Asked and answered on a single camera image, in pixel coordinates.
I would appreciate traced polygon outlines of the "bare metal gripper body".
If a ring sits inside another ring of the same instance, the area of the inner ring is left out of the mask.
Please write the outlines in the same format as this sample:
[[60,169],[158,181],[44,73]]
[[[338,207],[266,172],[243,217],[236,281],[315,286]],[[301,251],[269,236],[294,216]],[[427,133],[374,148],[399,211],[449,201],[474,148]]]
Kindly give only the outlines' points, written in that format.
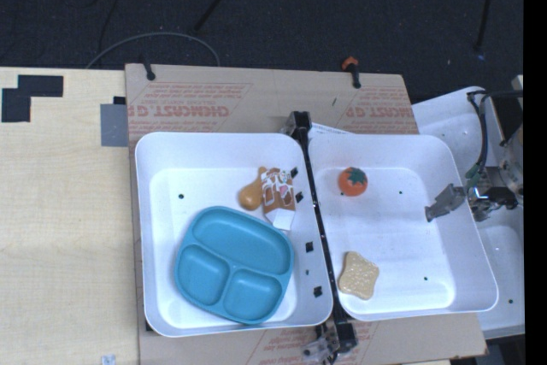
[[467,171],[467,193],[470,202],[523,203],[523,173],[508,160],[497,167],[477,162]]

